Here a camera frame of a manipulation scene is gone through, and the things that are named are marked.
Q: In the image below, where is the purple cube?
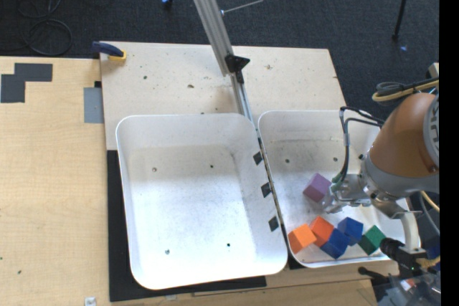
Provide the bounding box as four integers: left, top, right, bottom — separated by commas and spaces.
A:
302, 172, 333, 205

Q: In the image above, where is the pale wood board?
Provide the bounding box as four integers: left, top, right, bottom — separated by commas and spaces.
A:
99, 42, 402, 298

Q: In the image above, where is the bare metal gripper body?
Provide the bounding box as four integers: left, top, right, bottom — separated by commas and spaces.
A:
331, 173, 374, 208

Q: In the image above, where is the white plastic tray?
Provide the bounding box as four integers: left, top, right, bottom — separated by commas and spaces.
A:
115, 113, 289, 291
257, 109, 414, 269

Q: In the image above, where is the light orange cube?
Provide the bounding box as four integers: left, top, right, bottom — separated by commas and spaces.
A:
287, 223, 318, 254

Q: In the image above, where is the blue cube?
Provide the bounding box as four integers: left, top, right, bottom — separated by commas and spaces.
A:
336, 216, 364, 247
319, 228, 351, 260

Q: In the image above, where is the black cylinder on white bracket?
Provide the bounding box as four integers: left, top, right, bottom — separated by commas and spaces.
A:
372, 197, 430, 267

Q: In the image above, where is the dark orange cube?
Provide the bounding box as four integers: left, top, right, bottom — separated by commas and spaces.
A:
308, 215, 336, 248

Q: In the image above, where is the green cube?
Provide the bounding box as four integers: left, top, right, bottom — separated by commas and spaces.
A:
357, 224, 387, 257

